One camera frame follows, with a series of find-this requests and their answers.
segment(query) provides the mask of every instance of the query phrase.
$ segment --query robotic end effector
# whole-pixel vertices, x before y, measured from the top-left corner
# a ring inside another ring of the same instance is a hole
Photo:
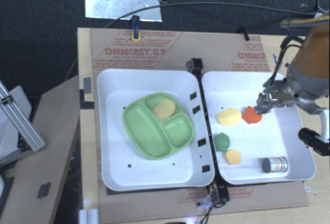
[[[322,23],[314,23],[304,41],[292,36],[284,39],[274,73],[264,83],[265,89],[259,94],[255,109],[258,114],[265,114],[274,107],[296,105],[311,115],[319,114],[321,135],[301,129],[299,138],[321,155],[329,155],[329,109],[315,103],[316,99],[329,95],[329,11],[321,18]],[[289,45],[291,41],[302,46]],[[287,65],[287,76],[283,80],[275,80],[285,51],[291,46],[300,49],[292,63]]]

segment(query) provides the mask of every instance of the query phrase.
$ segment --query divided green plate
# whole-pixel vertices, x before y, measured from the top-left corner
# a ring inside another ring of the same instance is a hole
[[[175,112],[158,120],[153,109],[164,99],[175,103]],[[123,123],[136,147],[150,159],[163,159],[188,145],[194,138],[194,127],[187,113],[169,94],[147,95],[129,104],[123,113]]]

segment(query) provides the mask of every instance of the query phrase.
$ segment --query dark floor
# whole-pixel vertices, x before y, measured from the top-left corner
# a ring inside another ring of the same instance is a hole
[[[167,1],[233,2],[305,12],[314,8],[316,0]],[[320,0],[320,7],[329,10],[329,0]],[[291,33],[279,27],[279,22],[290,13],[264,9],[200,5],[163,8],[161,14],[163,22],[142,22],[141,28],[234,33],[244,26],[251,34],[307,33],[305,29]],[[45,93],[65,80],[77,57],[77,28],[104,27],[109,21],[85,18],[84,0],[0,0],[0,80],[8,89],[22,85],[29,96]],[[127,26],[127,21],[119,21],[111,27]],[[70,76],[76,74],[75,66]],[[67,182],[63,204],[70,201],[67,194],[77,198],[78,173],[75,177]],[[76,206],[68,218],[75,216],[75,210]]]

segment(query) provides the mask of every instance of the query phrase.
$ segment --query can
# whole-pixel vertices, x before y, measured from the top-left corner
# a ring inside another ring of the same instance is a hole
[[[285,157],[271,157],[262,160],[262,168],[265,173],[286,172],[288,170],[288,161]]]

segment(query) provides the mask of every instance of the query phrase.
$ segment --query yellow object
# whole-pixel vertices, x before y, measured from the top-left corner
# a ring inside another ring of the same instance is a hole
[[[140,42],[141,40],[141,33],[139,32],[139,37],[137,39],[134,38],[134,30],[132,31],[132,41],[133,42]]]
[[[154,108],[153,114],[159,120],[164,120],[172,116],[175,112],[175,103],[170,99],[164,99]]]
[[[239,151],[236,150],[228,150],[226,152],[226,157],[228,159],[228,162],[230,164],[239,164],[241,163],[241,153]]]
[[[223,126],[231,126],[242,119],[242,113],[237,108],[228,108],[217,114],[218,122]]]

